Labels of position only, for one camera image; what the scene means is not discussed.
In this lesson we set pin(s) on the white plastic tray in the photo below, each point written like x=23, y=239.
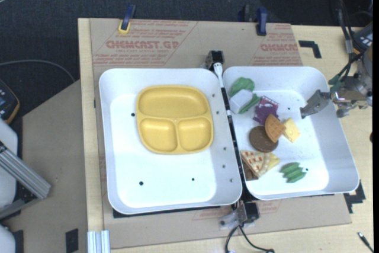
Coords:
x=322, y=151
x=165, y=180

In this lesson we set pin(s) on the yellow cheese wedge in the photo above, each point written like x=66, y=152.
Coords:
x=291, y=130

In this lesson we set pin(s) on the orange waffle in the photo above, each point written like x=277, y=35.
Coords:
x=274, y=128

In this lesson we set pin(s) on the green pea pods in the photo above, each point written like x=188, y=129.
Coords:
x=292, y=172

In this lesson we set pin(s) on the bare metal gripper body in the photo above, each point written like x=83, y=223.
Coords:
x=356, y=92

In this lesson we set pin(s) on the white carton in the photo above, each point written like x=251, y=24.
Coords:
x=238, y=100

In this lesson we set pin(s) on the thin black and white rod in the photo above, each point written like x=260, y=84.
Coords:
x=228, y=111

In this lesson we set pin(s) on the brown round biscuit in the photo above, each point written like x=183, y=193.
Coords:
x=259, y=140

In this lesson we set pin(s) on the yellow pizza slice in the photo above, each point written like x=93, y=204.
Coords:
x=256, y=161

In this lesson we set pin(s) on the purple packet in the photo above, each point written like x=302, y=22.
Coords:
x=262, y=111

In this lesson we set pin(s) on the brown cardboard board red print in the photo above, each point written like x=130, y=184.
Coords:
x=183, y=44

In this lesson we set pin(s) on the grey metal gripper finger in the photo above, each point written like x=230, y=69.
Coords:
x=314, y=103
x=342, y=112

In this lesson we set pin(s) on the yellow divided plate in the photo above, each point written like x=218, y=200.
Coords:
x=173, y=103

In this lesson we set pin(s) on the green lettuce leaf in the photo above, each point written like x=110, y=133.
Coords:
x=242, y=83

